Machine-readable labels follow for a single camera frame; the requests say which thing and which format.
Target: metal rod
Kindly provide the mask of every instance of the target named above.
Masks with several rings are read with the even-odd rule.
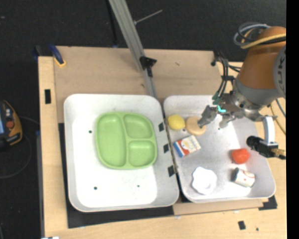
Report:
[[[161,13],[163,10],[158,10],[157,12],[154,12],[154,13],[152,13],[151,15],[148,15],[148,16],[146,16],[146,17],[144,17],[144,18],[141,18],[141,19],[139,19],[139,20],[134,20],[134,24],[136,25],[137,23],[139,23],[139,22],[141,22],[141,21],[143,21],[143,20],[146,20],[146,19],[148,19],[148,18],[150,18],[150,17],[153,17],[153,16],[155,16],[156,14],[159,14],[159,13]]]
[[[127,46],[134,58],[136,67],[139,71],[143,71],[148,94],[157,98],[152,78],[148,76],[146,70],[143,70],[140,62],[140,58],[145,57],[145,53],[127,3],[125,0],[109,0],[109,2],[119,23],[125,42],[127,43]]]

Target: white container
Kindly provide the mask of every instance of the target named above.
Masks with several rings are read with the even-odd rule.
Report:
[[[98,159],[94,127],[107,112],[146,116],[153,124],[157,160],[146,168],[111,169]],[[64,102],[69,199],[81,212],[126,210],[173,205],[179,196],[160,103],[145,95],[74,94]]]
[[[165,99],[163,109],[166,117],[178,114],[186,120],[191,116],[201,116],[207,105],[213,106],[212,96],[171,96]],[[183,194],[194,203],[271,197],[276,190],[276,185],[268,161],[258,152],[250,150],[246,144],[249,136],[258,136],[255,123],[242,118],[229,122],[225,128],[220,128],[221,120],[222,117],[217,115],[214,121],[206,125],[206,132],[196,136],[201,146],[200,150],[181,158],[173,148]],[[167,128],[167,130],[172,143],[189,136],[185,129]],[[233,162],[230,153],[240,148],[248,149],[251,156],[245,164],[237,165]],[[200,194],[192,187],[192,173],[197,167],[212,170],[217,175],[216,188],[209,195]],[[252,188],[232,181],[232,174],[236,167],[256,175]]]

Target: black floor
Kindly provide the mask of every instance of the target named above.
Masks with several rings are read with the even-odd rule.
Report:
[[[286,27],[287,0],[127,0],[144,48],[218,50],[231,61],[246,51],[232,37],[255,21]],[[126,47],[115,22],[119,47]],[[40,238],[36,137],[39,134],[35,45],[113,46],[105,0],[0,0],[0,100],[19,116],[26,138],[0,153],[0,227],[5,239]]]

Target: yellow ball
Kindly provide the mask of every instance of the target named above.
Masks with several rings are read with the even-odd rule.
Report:
[[[177,114],[171,115],[167,118],[167,123],[171,129],[181,130],[186,127],[185,120]]]

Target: green divided plate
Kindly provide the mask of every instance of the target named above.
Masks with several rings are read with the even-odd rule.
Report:
[[[138,169],[152,165],[157,144],[152,123],[135,113],[111,112],[96,122],[96,148],[100,161],[114,169]]]

